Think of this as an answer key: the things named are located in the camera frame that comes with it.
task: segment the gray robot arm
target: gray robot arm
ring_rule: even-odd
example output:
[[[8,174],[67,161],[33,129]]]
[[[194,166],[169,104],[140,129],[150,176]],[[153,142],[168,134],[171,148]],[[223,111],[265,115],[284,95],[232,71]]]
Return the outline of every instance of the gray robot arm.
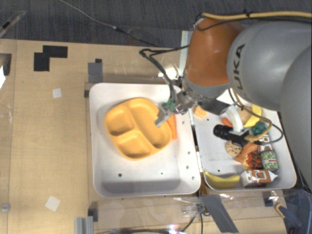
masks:
[[[311,25],[269,22],[245,29],[230,48],[227,73],[242,98],[281,113],[294,160],[312,188]]]

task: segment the wooden table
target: wooden table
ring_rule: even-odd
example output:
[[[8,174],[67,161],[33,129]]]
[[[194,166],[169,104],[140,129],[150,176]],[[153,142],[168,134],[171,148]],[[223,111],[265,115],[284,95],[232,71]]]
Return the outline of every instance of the wooden table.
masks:
[[[34,53],[42,53],[43,45],[67,46],[68,57],[50,58],[49,72],[35,72]],[[90,143],[84,98],[88,63],[102,59],[106,78],[136,78],[138,71],[143,71],[142,76],[157,77],[153,65],[138,55],[140,49],[1,40],[0,52],[12,54],[12,70],[5,84],[10,92],[0,100],[7,105],[6,100],[14,98],[14,104],[12,143],[8,138],[1,139],[0,199],[1,203],[7,200],[11,208],[8,213],[1,212],[0,233],[74,233],[75,218],[86,217],[91,204],[105,216],[95,223],[96,230],[139,226],[155,229],[170,222],[182,226],[189,221],[181,210],[187,204],[172,197],[110,200],[89,189]],[[166,66],[178,60],[179,52],[174,52],[163,57],[162,64]],[[58,88],[62,97],[54,98],[53,90]],[[56,211],[45,207],[50,196],[60,200]],[[229,214],[240,233],[285,233],[282,218],[272,207],[264,207],[261,193],[236,197],[242,203],[230,206]],[[210,216],[204,217],[204,222],[204,233],[219,233]],[[200,233],[199,218],[188,231]]]

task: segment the orange plastic tray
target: orange plastic tray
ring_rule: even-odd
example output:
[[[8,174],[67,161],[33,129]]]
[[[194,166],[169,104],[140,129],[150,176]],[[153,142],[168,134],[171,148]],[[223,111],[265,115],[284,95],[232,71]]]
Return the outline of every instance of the orange plastic tray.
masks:
[[[125,158],[139,160],[169,145],[172,132],[167,122],[157,127],[158,108],[148,99],[127,100],[107,112],[104,126]]]

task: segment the gray carpet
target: gray carpet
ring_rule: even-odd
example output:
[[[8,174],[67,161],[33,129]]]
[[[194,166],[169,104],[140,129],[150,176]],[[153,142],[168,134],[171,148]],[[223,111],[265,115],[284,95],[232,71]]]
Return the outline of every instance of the gray carpet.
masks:
[[[180,45],[181,31],[200,12],[311,12],[312,0],[65,0],[95,19],[163,47]],[[59,0],[0,0],[0,23],[16,11],[25,16],[4,38],[146,45],[89,18]]]

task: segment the carrot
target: carrot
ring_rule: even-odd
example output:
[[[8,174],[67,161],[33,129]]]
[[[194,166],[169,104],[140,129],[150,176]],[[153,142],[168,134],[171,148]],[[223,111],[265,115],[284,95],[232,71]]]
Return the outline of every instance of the carrot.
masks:
[[[228,127],[233,127],[233,124],[230,122],[230,120],[228,118],[222,118],[222,124]]]
[[[172,139],[176,140],[176,118],[175,115],[171,115],[167,120],[172,132]]]

